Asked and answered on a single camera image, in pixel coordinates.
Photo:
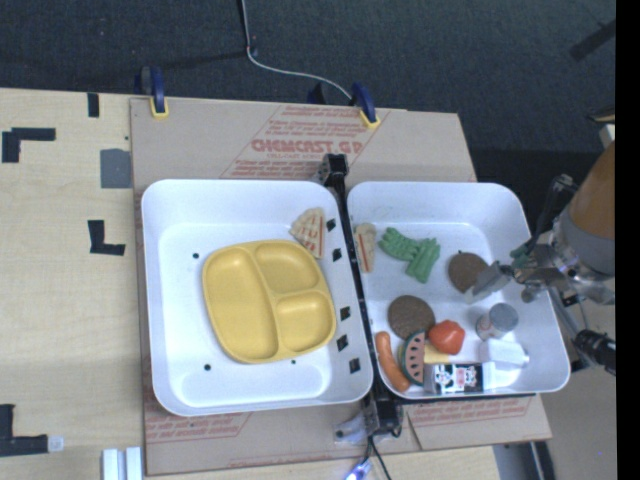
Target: brown cookie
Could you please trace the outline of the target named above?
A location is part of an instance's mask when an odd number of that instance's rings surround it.
[[[459,252],[449,261],[449,279],[460,292],[465,293],[478,278],[478,274],[489,265],[472,252]]]
[[[436,317],[431,306],[413,295],[402,295],[389,306],[389,326],[400,338],[406,340],[418,331],[428,332]]]

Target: toy tomato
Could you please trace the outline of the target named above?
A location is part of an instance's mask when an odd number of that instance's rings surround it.
[[[429,330],[429,341],[440,352],[455,355],[464,341],[464,329],[453,320],[443,320]]]

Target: toy watermelon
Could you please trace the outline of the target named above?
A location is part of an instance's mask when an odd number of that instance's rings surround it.
[[[405,376],[418,386],[424,381],[424,330],[413,333],[400,347],[399,363]]]

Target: yellow plate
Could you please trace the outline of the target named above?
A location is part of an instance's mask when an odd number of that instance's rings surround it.
[[[324,346],[335,333],[327,282],[296,242],[263,240],[215,251],[202,283],[216,336],[238,361],[295,357]]]

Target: white cable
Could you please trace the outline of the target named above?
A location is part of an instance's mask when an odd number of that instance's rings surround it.
[[[242,21],[244,24],[245,41],[247,44],[247,47],[246,47],[247,57],[254,65],[258,66],[259,68],[266,69],[267,71],[271,71],[273,73],[279,73],[281,75],[299,76],[303,78],[310,78],[312,80],[317,80],[318,82],[323,82],[340,91],[349,99],[349,101],[351,101],[351,95],[344,88],[340,87],[338,84],[336,84],[335,82],[332,82],[331,80],[328,80],[321,76],[312,75],[310,73],[301,73],[298,71],[287,71],[285,69],[273,68],[271,66],[267,66],[257,61],[251,54],[251,34],[249,33],[249,18],[247,16],[247,8],[245,6],[244,0],[240,0],[240,5],[242,6]]]

